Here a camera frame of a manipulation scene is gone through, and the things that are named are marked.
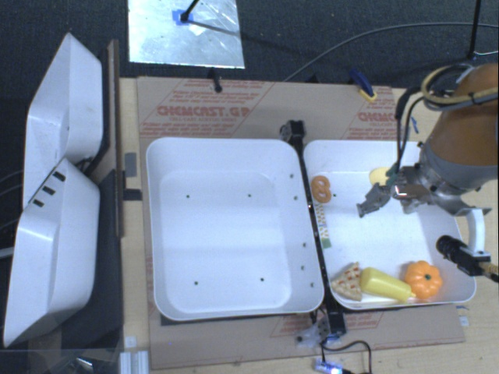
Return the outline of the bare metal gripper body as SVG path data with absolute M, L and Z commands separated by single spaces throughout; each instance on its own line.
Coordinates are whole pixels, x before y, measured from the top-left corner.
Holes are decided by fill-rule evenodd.
M 391 180 L 391 194 L 406 213 L 428 204 L 439 206 L 450 215 L 466 215 L 476 207 L 465 203 L 462 195 L 480 189 L 489 180 L 474 167 L 451 171 L 444 177 L 428 164 L 414 164 L 399 169 Z

